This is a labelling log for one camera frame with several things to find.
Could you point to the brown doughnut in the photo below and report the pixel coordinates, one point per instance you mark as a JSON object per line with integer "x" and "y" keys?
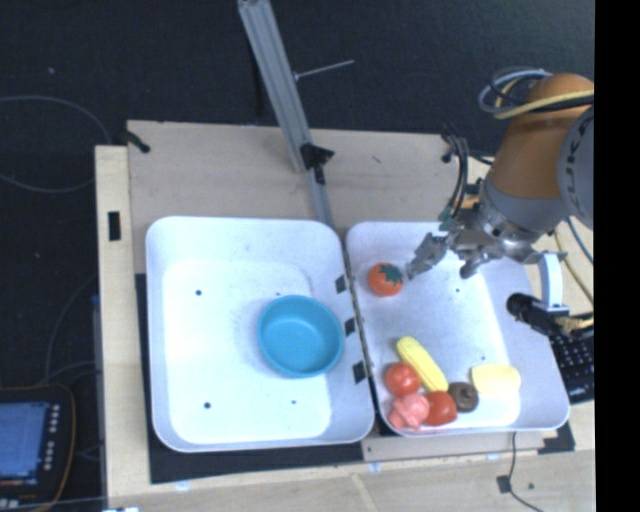
{"x": 465, "y": 397}

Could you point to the pink toy food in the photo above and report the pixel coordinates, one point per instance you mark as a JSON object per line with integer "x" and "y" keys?
{"x": 409, "y": 411}

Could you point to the pale yellow block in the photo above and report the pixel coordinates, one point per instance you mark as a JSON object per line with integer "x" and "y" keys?
{"x": 496, "y": 379}

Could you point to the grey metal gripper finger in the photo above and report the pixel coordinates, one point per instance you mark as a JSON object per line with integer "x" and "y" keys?
{"x": 425, "y": 257}
{"x": 472, "y": 265}

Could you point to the orange tomato with green leaf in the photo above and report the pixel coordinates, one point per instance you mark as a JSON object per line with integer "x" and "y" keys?
{"x": 384, "y": 282}

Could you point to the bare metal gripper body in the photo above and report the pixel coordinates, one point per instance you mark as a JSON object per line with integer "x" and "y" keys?
{"x": 492, "y": 242}

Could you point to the black cylinder on white bracket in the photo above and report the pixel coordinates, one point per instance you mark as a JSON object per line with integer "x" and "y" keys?
{"x": 532, "y": 307}

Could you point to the black keyboard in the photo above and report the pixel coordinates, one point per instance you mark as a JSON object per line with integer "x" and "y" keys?
{"x": 575, "y": 362}

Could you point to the red tomato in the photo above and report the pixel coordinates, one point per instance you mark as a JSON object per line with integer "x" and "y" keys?
{"x": 401, "y": 380}
{"x": 441, "y": 409}

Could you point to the white plastic tray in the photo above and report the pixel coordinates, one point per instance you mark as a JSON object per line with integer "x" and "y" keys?
{"x": 215, "y": 350}
{"x": 450, "y": 310}

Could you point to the blue bowl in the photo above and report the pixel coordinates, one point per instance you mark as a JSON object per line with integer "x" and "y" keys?
{"x": 300, "y": 335}

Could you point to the pale wood board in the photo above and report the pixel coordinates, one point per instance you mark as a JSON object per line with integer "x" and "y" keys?
{"x": 225, "y": 170}

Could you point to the yellow corn cob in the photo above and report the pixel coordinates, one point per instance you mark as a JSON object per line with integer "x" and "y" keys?
{"x": 424, "y": 364}

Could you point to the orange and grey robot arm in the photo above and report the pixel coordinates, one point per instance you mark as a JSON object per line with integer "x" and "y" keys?
{"x": 530, "y": 150}

